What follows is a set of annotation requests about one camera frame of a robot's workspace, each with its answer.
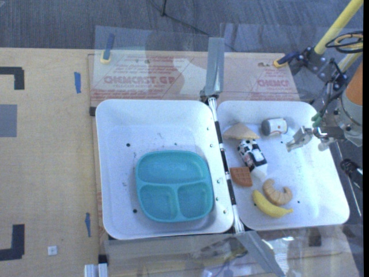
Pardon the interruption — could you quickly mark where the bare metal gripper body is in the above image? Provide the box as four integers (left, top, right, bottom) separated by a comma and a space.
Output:
313, 116, 364, 148

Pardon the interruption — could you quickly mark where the grey and white can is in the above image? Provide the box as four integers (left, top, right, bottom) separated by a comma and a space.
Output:
261, 117, 289, 137

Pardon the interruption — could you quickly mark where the white plastic tray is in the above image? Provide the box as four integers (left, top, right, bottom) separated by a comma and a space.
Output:
216, 100, 351, 231
95, 98, 235, 241

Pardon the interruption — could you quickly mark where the black and white cow carton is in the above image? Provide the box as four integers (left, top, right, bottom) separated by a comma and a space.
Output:
236, 138, 269, 179

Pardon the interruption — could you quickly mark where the beige pizza slice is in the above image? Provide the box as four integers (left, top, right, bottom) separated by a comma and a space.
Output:
222, 122, 261, 141

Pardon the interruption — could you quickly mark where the tan croissant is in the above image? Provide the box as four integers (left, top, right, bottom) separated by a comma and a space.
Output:
262, 178, 293, 207

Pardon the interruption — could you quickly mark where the orange brown waffle biscuit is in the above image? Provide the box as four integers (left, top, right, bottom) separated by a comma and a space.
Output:
229, 166, 254, 188

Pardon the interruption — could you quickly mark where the yellow banana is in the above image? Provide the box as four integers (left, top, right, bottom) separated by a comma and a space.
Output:
251, 189, 295, 219

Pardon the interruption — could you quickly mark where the teal divided plate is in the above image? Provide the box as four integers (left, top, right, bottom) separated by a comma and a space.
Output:
134, 149, 215, 223

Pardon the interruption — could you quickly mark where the brown cardboard board red print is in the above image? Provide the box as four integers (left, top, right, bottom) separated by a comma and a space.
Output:
87, 51, 360, 272

